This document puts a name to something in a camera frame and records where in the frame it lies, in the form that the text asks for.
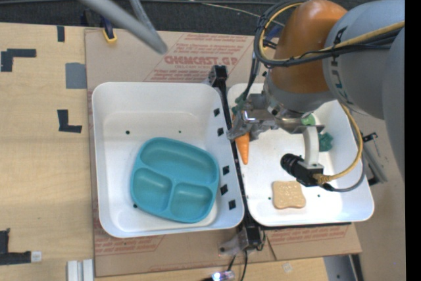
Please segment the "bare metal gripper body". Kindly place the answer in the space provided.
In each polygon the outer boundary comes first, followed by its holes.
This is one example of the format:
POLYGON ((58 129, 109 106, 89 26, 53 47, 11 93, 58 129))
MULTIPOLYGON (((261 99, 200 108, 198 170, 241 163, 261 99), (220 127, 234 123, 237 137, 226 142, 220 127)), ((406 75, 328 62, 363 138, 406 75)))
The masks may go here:
POLYGON ((290 134, 302 133, 303 119, 311 112, 296 112, 286 109, 264 93, 252 93, 243 106, 243 119, 248 131, 252 124, 261 124, 264 132, 282 129, 290 134))

